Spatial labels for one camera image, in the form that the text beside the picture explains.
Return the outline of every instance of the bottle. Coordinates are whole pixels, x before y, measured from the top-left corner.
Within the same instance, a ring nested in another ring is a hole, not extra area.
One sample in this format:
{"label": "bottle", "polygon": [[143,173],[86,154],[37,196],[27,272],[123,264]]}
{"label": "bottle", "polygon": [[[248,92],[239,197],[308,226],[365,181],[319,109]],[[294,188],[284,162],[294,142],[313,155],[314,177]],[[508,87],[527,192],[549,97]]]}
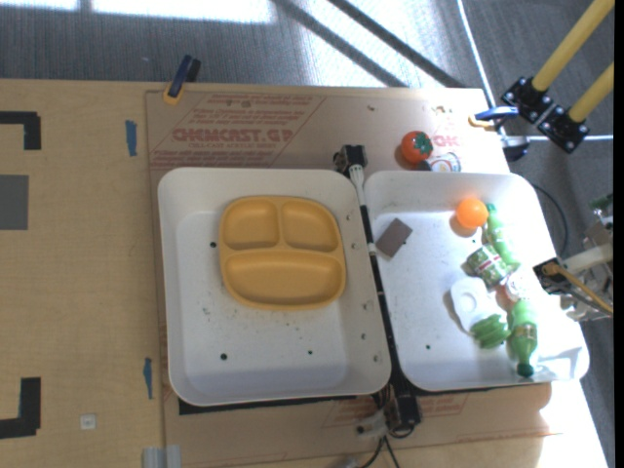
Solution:
{"label": "bottle", "polygon": [[500,257],[509,267],[510,272],[513,272],[520,267],[520,261],[514,252],[507,226],[498,216],[495,205],[488,203],[486,206],[489,213],[486,222],[487,240],[494,246],[498,254],[500,254]]}
{"label": "bottle", "polygon": [[533,375],[530,358],[537,348],[536,319],[533,307],[525,298],[519,299],[514,304],[507,317],[511,332],[509,344],[518,359],[516,372],[523,377]]}

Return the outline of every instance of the tin can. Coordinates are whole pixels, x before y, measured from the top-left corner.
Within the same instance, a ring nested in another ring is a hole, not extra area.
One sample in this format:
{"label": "tin can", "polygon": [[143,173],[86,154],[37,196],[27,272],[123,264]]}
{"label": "tin can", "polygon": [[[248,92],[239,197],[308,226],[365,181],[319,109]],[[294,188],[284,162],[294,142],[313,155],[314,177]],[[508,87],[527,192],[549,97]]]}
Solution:
{"label": "tin can", "polygon": [[470,254],[466,262],[489,288],[499,284],[509,273],[507,264],[491,244],[483,245]]}
{"label": "tin can", "polygon": [[434,156],[427,160],[432,172],[461,172],[461,163],[454,152]]}

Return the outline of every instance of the orange divided plate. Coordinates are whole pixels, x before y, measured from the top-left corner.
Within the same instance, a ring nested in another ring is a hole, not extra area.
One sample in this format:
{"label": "orange divided plate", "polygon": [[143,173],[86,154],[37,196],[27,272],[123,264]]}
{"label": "orange divided plate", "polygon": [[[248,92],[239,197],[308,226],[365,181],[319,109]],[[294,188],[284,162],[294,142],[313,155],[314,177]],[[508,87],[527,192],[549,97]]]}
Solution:
{"label": "orange divided plate", "polygon": [[332,213],[316,201],[253,196],[230,203],[219,223],[223,283],[241,303],[269,310],[319,308],[346,282]]}

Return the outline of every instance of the yellow metal bar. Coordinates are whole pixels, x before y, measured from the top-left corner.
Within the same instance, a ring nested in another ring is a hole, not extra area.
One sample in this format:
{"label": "yellow metal bar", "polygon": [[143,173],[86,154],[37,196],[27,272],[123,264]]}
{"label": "yellow metal bar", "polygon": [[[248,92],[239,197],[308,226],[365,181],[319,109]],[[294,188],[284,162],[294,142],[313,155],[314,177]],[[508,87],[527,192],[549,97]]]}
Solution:
{"label": "yellow metal bar", "polygon": [[569,109],[567,115],[575,123],[581,123],[587,115],[613,90],[614,62],[604,70],[587,92]]}
{"label": "yellow metal bar", "polygon": [[557,50],[531,80],[535,90],[545,92],[550,87],[614,5],[615,0],[594,0],[592,2]]}

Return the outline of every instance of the table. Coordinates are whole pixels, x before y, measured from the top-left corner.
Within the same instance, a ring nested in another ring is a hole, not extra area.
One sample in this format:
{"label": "table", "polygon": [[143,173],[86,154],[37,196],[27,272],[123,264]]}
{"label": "table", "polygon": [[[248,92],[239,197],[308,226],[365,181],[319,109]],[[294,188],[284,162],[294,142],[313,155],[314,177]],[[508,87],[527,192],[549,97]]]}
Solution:
{"label": "table", "polygon": [[[45,460],[46,466],[140,466],[144,449],[172,441],[166,436],[160,379],[164,364],[154,268],[159,245],[152,233],[145,115],[145,92],[164,87],[0,81],[0,110],[36,112],[42,124],[41,150],[24,150],[22,126],[0,125],[0,175],[27,176],[28,189],[27,229],[0,230],[0,342],[5,349],[0,357],[0,425],[20,417],[20,380],[38,377],[41,383],[36,435],[0,439],[3,464],[41,466]],[[236,92],[246,87],[188,86],[189,91],[215,88]],[[402,93],[387,89],[374,94]],[[445,94],[460,98],[451,90]],[[479,92],[457,95],[485,105]],[[129,120],[136,123],[135,156]],[[150,369],[151,381],[146,376]],[[558,435],[543,435],[543,430],[519,435],[510,424],[487,440],[467,436],[457,443],[417,448],[403,448],[398,441],[393,448],[401,466],[494,467],[501,459],[519,467],[605,466],[580,383],[560,381],[536,390],[541,418]],[[24,417],[27,410],[22,407],[21,412]],[[228,421],[236,415],[219,413],[223,431],[212,433],[220,442],[227,443],[226,432],[234,426]],[[298,446],[321,439],[295,434],[296,429],[290,440]],[[322,447],[315,446],[320,452]],[[361,462],[366,449],[354,454]],[[184,462],[183,446],[181,455]],[[342,458],[338,436],[325,455],[285,460],[279,466],[329,467]],[[258,455],[229,463],[267,461],[256,466],[268,467],[278,460]],[[376,465],[392,465],[387,452]]]}

